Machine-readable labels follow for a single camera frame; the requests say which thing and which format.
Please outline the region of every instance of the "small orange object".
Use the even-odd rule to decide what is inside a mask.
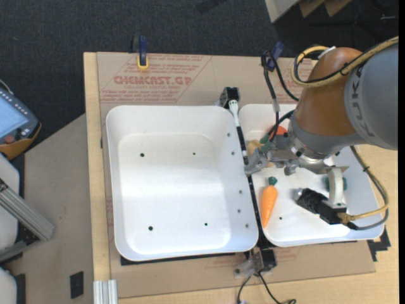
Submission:
[[[267,226],[271,213],[276,203],[278,191],[275,186],[269,185],[263,191],[261,198],[261,224],[263,227]]]

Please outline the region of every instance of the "green object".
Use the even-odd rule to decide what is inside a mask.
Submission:
[[[325,179],[325,184],[327,185],[327,191],[329,191],[329,178]],[[343,177],[343,190],[347,189],[347,182],[346,182],[346,178]]]
[[[270,137],[270,135],[268,135],[268,133],[266,133],[266,135],[261,138],[260,144],[265,144],[268,141],[269,137]]]
[[[261,152],[268,152],[270,149],[274,147],[273,142],[271,142],[269,139],[260,147]]]
[[[274,186],[276,183],[277,183],[276,177],[270,177],[270,178],[268,179],[268,184],[269,184],[269,185]]]

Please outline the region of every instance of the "black object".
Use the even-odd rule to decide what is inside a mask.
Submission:
[[[341,224],[340,218],[338,218],[338,213],[345,213],[346,207],[332,208],[328,206],[325,201],[328,198],[310,188],[305,188],[302,190],[302,194],[297,200],[297,204],[306,210],[314,214],[319,214],[321,219],[329,224]]]
[[[25,304],[25,274],[14,276],[17,284],[17,304]]]
[[[217,254],[212,254],[212,255],[178,256],[175,258],[152,259],[152,260],[147,260],[147,261],[131,261],[131,260],[124,258],[123,256],[120,256],[120,263],[121,263],[121,266],[129,266],[129,265],[142,265],[144,263],[193,260],[193,259],[201,259],[201,258],[224,257],[224,256],[234,256],[234,255],[235,255],[235,253],[217,253]]]
[[[273,249],[262,249],[260,252],[265,269],[272,269],[277,266],[276,256]]]
[[[382,232],[380,236],[379,241],[374,241],[374,240],[367,240],[368,247],[370,248],[370,253],[371,257],[373,258],[374,262],[377,262],[377,252],[378,251],[387,251],[388,247],[391,246],[390,239],[388,237],[387,230],[384,228],[384,231]]]
[[[229,101],[236,100],[239,101],[239,89],[237,87],[225,87],[222,90],[220,99],[219,99],[219,106],[229,109]]]
[[[246,151],[246,144],[245,144],[245,139],[243,137],[242,128],[240,126],[237,126],[236,131],[238,132],[240,147],[242,148],[242,151]],[[243,157],[243,161],[244,161],[245,165],[249,164],[249,159],[247,156]]]
[[[84,294],[84,273],[82,271],[77,272],[70,276],[70,298],[74,299]]]

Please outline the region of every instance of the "black carpet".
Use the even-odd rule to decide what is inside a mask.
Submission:
[[[312,44],[364,50],[399,34],[398,21],[370,20],[398,14],[399,0],[354,0],[334,17],[294,6],[271,24],[265,0],[0,0],[0,79],[42,122],[37,144],[84,113],[85,51],[126,52],[133,34],[150,53],[260,56],[278,41],[286,57]]]

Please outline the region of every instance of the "yellow cable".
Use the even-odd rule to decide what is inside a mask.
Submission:
[[[362,157],[361,157],[360,154],[357,152],[357,150],[356,150],[354,147],[351,148],[351,149],[352,149],[352,151],[353,151],[355,157],[356,157],[356,158],[358,159],[358,161],[360,162],[360,164],[361,164],[364,168],[367,168],[367,167],[365,166],[365,163],[364,163]],[[379,186],[379,188],[381,189],[380,192],[383,192],[383,195],[384,195],[384,197],[385,197],[385,199],[384,199],[385,204],[384,204],[383,207],[381,207],[381,208],[379,208],[379,209],[377,209],[377,210],[372,210],[372,211],[370,211],[370,212],[366,212],[366,213],[363,213],[363,214],[349,215],[349,214],[347,214],[347,213],[338,213],[337,216],[342,220],[342,223],[344,223],[344,224],[345,224],[345,223],[348,223],[348,222],[350,222],[350,221],[353,221],[353,220],[359,220],[359,219],[363,219],[363,218],[365,218],[365,217],[370,217],[370,216],[373,216],[373,215],[376,215],[376,214],[385,212],[385,211],[388,209],[388,206],[389,206],[389,199],[388,199],[388,194],[387,194],[385,188],[381,185],[380,181],[378,181],[378,179],[373,175],[373,173],[370,171],[369,168],[367,168],[367,171],[368,171],[368,175],[369,175],[370,178],[373,180],[373,182],[374,182],[375,184],[377,184],[377,185]]]
[[[373,55],[377,54],[378,52],[382,51],[383,49],[390,47],[391,45],[398,44],[398,43],[399,43],[399,36],[388,39],[384,42],[381,42],[380,44],[377,44],[376,46],[369,49],[368,51],[360,54],[357,58],[352,60],[350,63],[343,66],[339,71],[332,73],[331,76],[327,76],[324,78],[311,80],[311,81],[302,81],[298,76],[296,76],[296,68],[298,67],[298,64],[300,64],[300,62],[307,55],[314,53],[314,52],[324,51],[327,49],[327,47],[325,47],[325,46],[313,46],[313,47],[306,49],[305,51],[303,51],[301,54],[299,54],[296,57],[294,66],[291,69],[291,77],[292,77],[292,80],[296,84],[299,84],[301,87],[305,87],[305,88],[321,87],[326,84],[330,84],[330,83],[336,81],[337,79],[349,74],[351,70],[358,67],[360,64],[364,63],[366,60],[371,58]]]

